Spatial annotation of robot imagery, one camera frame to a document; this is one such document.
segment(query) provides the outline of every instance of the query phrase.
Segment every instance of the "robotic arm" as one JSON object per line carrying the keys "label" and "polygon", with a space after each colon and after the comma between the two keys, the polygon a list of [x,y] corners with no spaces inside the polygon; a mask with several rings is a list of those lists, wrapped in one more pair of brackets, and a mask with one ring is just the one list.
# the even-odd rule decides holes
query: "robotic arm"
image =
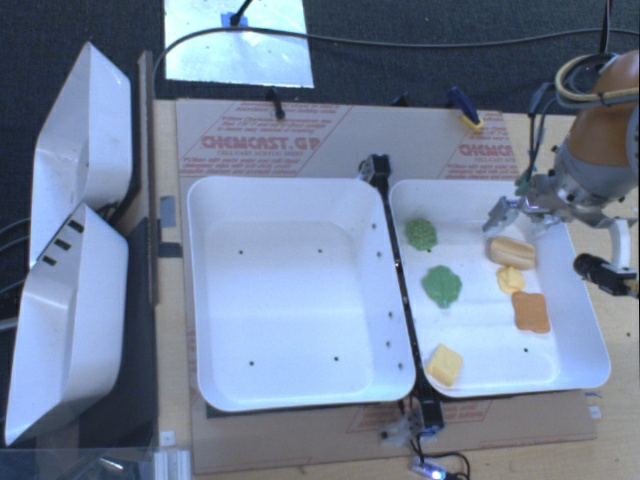
{"label": "robotic arm", "polygon": [[[585,74],[599,76],[589,92],[576,86]],[[596,54],[578,57],[557,73],[555,83],[545,84],[534,95],[530,165],[517,182],[518,199],[501,198],[483,226],[486,235],[497,234],[519,213],[543,232],[558,222],[578,219],[596,229],[608,229],[613,244],[610,262],[588,254],[576,258],[574,269],[612,295],[638,297],[638,274],[630,270],[629,226],[636,219],[611,218],[603,208],[621,200],[638,186],[638,75],[639,52],[621,56]],[[555,91],[548,105],[557,101],[579,109],[564,143],[555,148],[553,169],[533,175],[542,142],[544,115],[537,133],[535,116],[542,98]]]}

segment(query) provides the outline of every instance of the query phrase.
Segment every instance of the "black hole in bin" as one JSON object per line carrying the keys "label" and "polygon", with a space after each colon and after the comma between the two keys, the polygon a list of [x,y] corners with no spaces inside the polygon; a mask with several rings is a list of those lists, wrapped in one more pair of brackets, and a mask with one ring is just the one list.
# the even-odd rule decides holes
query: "black hole in bin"
{"label": "black hole in bin", "polygon": [[65,251],[71,249],[71,244],[65,242],[64,240],[60,240],[59,238],[56,238],[56,241],[53,243],[60,247],[60,249],[64,249]]}
{"label": "black hole in bin", "polygon": [[84,226],[75,220],[70,220],[69,224],[67,224],[71,229],[77,231],[78,233],[82,233],[84,231]]}

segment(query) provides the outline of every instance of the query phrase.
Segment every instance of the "dark floor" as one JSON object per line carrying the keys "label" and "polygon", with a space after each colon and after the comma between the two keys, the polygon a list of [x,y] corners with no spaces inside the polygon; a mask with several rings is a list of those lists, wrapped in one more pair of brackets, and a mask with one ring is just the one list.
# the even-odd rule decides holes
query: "dark floor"
{"label": "dark floor", "polygon": [[[457,43],[521,38],[602,25],[605,0],[303,0],[309,32],[396,42]],[[614,0],[612,26],[638,31],[640,0]],[[523,112],[531,93],[570,58],[598,50],[598,32],[477,49],[398,51],[311,42],[315,89],[285,100],[443,106],[457,85],[478,107]],[[163,0],[0,0],[0,229],[28,216],[38,132],[82,44],[92,41],[134,78],[140,53],[163,47]],[[613,34],[611,49],[638,48]],[[162,82],[158,96],[263,99],[263,88]],[[0,237],[2,244],[26,228]],[[24,276],[26,247],[0,253],[0,290]],[[0,318],[15,315],[18,291],[0,295]],[[0,387],[10,333],[0,335]],[[4,409],[3,389],[0,407]]]}

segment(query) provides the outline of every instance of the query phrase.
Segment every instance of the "wooden surface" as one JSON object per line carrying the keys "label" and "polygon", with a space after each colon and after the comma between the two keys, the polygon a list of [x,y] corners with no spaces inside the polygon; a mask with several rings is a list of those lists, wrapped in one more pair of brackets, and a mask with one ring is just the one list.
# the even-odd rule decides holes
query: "wooden surface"
{"label": "wooden surface", "polygon": [[[156,102],[156,135],[175,136],[175,106]],[[521,169],[526,164],[528,120],[522,115],[505,115],[514,152]],[[549,149],[560,144],[572,118],[547,118],[544,151],[539,169],[545,172],[552,162]],[[160,142],[156,153],[158,194],[177,194],[175,144]],[[607,210],[610,215],[638,215],[635,189],[623,204]],[[165,241],[181,241],[179,226],[165,232]],[[610,239],[606,231],[595,231],[580,223],[569,226],[576,254],[589,252],[610,257]],[[638,267],[638,226],[633,229],[631,266]],[[156,308],[158,378],[160,390],[160,431],[175,432],[177,444],[188,448],[191,441],[189,385],[187,377],[187,337],[183,302],[182,260],[160,260],[160,304]],[[638,350],[638,302],[614,298],[589,285],[612,369],[609,381],[589,400],[602,417],[597,420],[598,439],[573,443],[465,452],[472,465],[473,480],[530,479],[630,479],[640,471],[640,376]],[[326,464],[262,471],[198,476],[215,480],[388,480],[416,479],[409,470],[410,459],[384,459]]]}

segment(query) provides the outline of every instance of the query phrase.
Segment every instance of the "green toy food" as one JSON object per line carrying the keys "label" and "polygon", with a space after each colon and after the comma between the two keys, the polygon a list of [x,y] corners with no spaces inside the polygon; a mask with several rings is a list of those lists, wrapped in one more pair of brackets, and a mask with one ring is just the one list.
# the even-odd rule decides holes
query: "green toy food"
{"label": "green toy food", "polygon": [[460,278],[444,265],[429,269],[421,284],[429,298],[442,309],[448,308],[462,289]]}
{"label": "green toy food", "polygon": [[436,228],[426,219],[414,219],[407,222],[405,233],[409,244],[419,251],[430,251],[437,243]]}

